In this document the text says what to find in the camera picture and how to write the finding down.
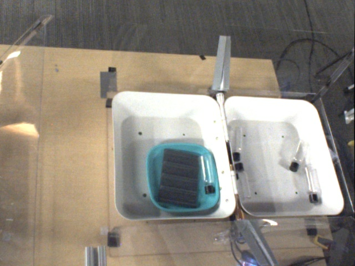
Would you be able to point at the blue plate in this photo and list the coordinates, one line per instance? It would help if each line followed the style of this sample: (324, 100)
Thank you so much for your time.
(153, 170)

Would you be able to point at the clear bottle with black cap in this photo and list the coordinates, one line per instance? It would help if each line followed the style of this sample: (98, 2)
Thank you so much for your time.
(244, 181)
(297, 156)
(207, 173)
(238, 143)
(312, 181)

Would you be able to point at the white plastic tray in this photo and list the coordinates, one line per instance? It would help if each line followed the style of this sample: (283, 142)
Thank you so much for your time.
(266, 112)
(166, 107)

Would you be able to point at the dark grey ribbed block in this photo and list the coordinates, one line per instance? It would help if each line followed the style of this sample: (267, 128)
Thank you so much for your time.
(180, 176)

